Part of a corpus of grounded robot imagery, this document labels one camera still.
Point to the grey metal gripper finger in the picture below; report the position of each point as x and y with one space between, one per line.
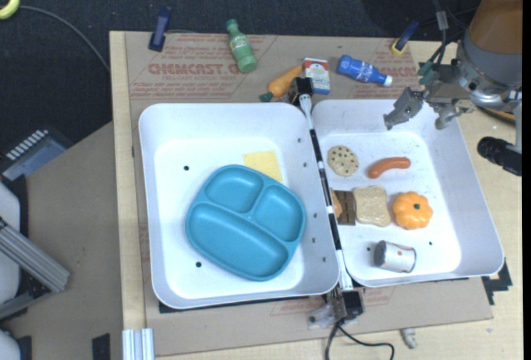
404 105
447 111

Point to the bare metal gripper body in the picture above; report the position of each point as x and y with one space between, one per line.
450 86

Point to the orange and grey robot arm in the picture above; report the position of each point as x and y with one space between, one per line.
495 22

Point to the blue bottle white cap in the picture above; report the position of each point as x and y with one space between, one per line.
359 69

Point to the orange sausage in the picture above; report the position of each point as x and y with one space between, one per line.
388 167

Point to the white plastic tray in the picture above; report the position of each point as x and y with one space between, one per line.
439 184
174 200

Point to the tan chocolate chip cookie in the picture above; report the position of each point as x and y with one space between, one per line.
342 161

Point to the white and orange carton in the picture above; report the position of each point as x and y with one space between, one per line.
317 74

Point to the thin black and white rod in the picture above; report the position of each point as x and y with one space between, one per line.
318 151

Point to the orange pumpkin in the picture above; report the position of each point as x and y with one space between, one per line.
412 211

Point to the beige bread slice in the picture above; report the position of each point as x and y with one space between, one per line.
372 207

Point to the brown chocolate bar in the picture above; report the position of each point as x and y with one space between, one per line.
346 209

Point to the orange carrot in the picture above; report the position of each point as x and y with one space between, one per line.
284 81

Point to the yellow cheese slice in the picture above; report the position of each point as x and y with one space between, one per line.
265 162

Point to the small silver can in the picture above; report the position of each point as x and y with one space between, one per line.
396 258

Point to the green bottle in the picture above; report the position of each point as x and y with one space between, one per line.
242 49

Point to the blue divided plate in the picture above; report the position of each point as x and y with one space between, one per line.
240 230

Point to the brown cardboard board red print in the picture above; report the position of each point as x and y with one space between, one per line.
199 72

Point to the yellow banana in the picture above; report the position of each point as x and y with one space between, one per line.
10 8

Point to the black cylinder on white bracket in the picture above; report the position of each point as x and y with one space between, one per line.
500 153

